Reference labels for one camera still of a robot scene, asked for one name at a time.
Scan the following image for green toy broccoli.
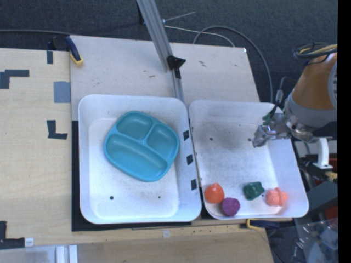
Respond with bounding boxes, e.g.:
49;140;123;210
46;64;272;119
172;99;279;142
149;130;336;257
242;181;265;201

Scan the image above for pink toy doughnut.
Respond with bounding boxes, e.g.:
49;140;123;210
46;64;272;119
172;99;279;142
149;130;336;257
264;187;290;208

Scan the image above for pale wood board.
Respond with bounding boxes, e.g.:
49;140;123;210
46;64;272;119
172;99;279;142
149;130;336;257
70;34;293;231

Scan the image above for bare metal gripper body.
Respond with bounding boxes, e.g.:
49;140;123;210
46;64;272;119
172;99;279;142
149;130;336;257
268;112;315;144

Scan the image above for blue divided plate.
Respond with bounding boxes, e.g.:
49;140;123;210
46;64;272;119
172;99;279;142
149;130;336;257
103;110;180;183

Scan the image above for white plastic tray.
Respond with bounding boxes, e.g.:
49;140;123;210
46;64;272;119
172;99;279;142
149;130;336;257
78;93;203;225
188;99;310;221

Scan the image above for purple toy grapes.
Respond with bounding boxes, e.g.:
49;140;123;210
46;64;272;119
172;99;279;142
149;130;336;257
221;197;241;217

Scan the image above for orange toy fruit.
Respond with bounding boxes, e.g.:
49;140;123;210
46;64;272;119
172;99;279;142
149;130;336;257
203;182;225;204

